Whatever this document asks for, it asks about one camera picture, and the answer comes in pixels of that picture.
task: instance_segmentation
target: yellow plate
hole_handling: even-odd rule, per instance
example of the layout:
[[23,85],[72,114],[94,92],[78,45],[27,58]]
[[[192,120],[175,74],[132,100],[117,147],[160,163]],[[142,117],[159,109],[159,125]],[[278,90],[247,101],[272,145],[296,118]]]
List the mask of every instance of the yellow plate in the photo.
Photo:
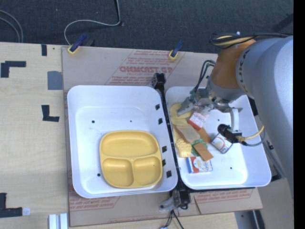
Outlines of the yellow plate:
[[103,176],[113,187],[148,187],[162,177],[159,144],[145,131],[108,132],[100,141],[100,161]]

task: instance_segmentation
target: blue clamp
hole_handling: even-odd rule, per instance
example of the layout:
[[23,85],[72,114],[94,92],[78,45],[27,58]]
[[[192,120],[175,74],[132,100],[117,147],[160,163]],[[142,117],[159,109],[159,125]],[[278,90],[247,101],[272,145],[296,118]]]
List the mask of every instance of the blue clamp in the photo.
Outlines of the blue clamp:
[[82,34],[78,39],[76,39],[75,43],[68,48],[68,53],[74,55],[80,49],[80,46],[86,38],[87,35],[85,33]]
[[170,60],[175,60],[177,57],[178,57],[178,51],[182,48],[182,45],[183,45],[183,41],[180,40],[177,44],[177,46],[170,51],[170,53],[168,54],[168,58]]

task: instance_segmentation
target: dark gray fabric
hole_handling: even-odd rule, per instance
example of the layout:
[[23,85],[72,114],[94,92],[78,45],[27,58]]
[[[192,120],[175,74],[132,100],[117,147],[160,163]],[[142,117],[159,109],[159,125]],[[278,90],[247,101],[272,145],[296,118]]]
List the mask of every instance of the dark gray fabric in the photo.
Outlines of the dark gray fabric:
[[[82,33],[100,47],[218,52],[211,33],[240,31],[293,33],[294,0],[119,0],[124,26],[72,25],[71,42]],[[0,0],[20,22],[24,42],[66,44],[63,32],[74,20],[116,23],[114,0]],[[0,21],[0,41],[16,42],[14,30]]]

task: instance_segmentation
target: white tray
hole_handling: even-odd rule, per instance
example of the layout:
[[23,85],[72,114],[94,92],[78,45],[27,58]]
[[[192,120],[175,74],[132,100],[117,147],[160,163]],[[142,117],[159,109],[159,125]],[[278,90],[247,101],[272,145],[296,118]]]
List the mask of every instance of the white tray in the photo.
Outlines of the white tray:
[[[168,110],[174,103],[181,103],[190,94],[193,87],[172,87],[166,92]],[[239,113],[239,129],[243,136],[250,136],[257,132],[257,126],[251,111],[248,98],[244,95],[231,104],[231,107],[241,107]],[[231,124],[229,113],[212,110],[204,124],[210,137],[217,135],[219,124]],[[260,142],[257,136],[248,143]],[[234,144],[225,154],[220,153],[214,146],[208,144],[208,149],[214,156],[211,159],[213,171],[207,173],[188,173],[185,158],[177,153],[180,174],[184,184],[192,189],[223,189],[240,187],[261,187],[270,182],[271,172],[264,152],[263,145],[255,147]]]
[[[153,88],[75,86],[68,92],[68,115],[72,181],[80,196],[100,198],[165,192],[176,186],[178,176],[162,102]],[[163,176],[157,184],[142,188],[115,188],[105,181],[99,143],[104,134],[116,130],[143,130],[155,136],[165,161]]]

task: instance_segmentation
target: yellow bowl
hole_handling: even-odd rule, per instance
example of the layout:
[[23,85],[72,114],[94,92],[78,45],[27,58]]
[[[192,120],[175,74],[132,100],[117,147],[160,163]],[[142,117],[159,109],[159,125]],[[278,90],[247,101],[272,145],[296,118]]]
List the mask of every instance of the yellow bowl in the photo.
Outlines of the yellow bowl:
[[162,177],[160,147],[149,132],[106,133],[100,141],[100,161],[104,179],[113,187],[148,187]]

